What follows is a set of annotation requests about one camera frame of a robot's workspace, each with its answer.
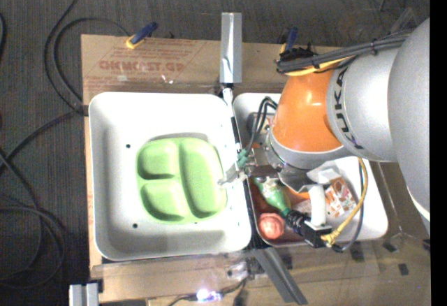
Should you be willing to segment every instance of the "sink basin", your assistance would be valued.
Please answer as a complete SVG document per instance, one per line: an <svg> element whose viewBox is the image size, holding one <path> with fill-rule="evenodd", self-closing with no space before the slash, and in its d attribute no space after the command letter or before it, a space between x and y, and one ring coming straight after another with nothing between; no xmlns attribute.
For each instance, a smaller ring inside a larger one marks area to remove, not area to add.
<svg viewBox="0 0 447 306"><path fill-rule="evenodd" d="M89 106L94 235L112 261L244 249L243 183L227 105L207 94L105 92Z"/></svg>
<svg viewBox="0 0 447 306"><path fill-rule="evenodd" d="M242 145L246 145L249 141L249 131L247 129L247 121L250 114L257 112L259 104L265 96L271 97L278 102L281 94L262 94L262 93L245 93L238 95L233 103L237 127L240 132ZM376 180L372 173L369 161L364 160L368 173L368 190L365 197L365 213L362 221L362 228L357 240L377 239L385 235L388 230L388 218L383 206L383 202L377 187ZM341 176L349 185L350 190L359 197L361 195L360 177L358 173L357 157L349 156L335 160L335 164L339 169ZM262 208L256 203L257 191L254 186L250 186L251 203L255 218L259 218L263 212ZM348 213L340 217L327 215L326 222L333 228L337 228L347 217ZM338 242L348 242L354 236L359 220L359 213L353 218L343 230L342 234L337 238ZM286 231L280 238L276 240L264 240L267 244L274 247L307 245L302 237L292 231Z"/></svg>

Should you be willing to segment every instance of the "light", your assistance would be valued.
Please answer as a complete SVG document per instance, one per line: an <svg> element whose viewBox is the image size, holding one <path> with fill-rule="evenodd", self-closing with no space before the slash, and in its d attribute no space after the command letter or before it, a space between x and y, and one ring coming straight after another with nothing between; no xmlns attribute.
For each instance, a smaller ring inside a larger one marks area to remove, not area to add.
<svg viewBox="0 0 447 306"><path fill-rule="evenodd" d="M311 91L307 92L306 102L307 102L307 105L311 104L311 102L312 102L312 92Z"/></svg>
<svg viewBox="0 0 447 306"><path fill-rule="evenodd" d="M222 300L222 294L216 291L208 291L207 289L200 289L196 294L197 301L204 303L207 301L220 301Z"/></svg>

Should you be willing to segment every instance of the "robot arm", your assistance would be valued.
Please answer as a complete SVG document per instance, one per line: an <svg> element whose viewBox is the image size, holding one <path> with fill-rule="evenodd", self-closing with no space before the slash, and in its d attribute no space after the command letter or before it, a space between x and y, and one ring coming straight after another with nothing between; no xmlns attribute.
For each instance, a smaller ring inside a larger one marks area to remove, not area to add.
<svg viewBox="0 0 447 306"><path fill-rule="evenodd" d="M291 76L269 138L297 171L350 155L398 162L430 234L430 20L390 47Z"/></svg>

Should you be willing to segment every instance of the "white sink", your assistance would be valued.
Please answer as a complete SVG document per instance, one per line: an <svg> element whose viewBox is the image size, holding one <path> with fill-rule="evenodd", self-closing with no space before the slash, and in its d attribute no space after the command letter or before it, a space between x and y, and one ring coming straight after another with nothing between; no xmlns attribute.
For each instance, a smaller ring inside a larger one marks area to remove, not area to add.
<svg viewBox="0 0 447 306"><path fill-rule="evenodd" d="M211 219L164 224L148 217L137 188L135 159L148 140L193 136L213 145L223 170L237 154L223 100L207 94L105 92L89 106L94 190L94 235L112 261L234 252L251 227L241 182L227 188L226 207Z"/></svg>

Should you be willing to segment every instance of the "blue clamp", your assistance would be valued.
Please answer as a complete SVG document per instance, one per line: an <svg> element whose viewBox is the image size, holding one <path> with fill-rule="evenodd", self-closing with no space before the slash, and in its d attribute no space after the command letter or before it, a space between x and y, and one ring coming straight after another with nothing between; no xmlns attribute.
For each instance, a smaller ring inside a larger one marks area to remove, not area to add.
<svg viewBox="0 0 447 306"><path fill-rule="evenodd" d="M135 49L139 44L141 44L147 36L151 36L152 33L159 27L156 22L148 24L146 27L141 29L138 33L132 35L126 40L126 45L128 48Z"/></svg>
<svg viewBox="0 0 447 306"><path fill-rule="evenodd" d="M287 35L287 41L286 41L286 50L290 50L293 48L293 44L295 44L296 38L298 34L298 28L297 27L291 27L291 29L288 31Z"/></svg>

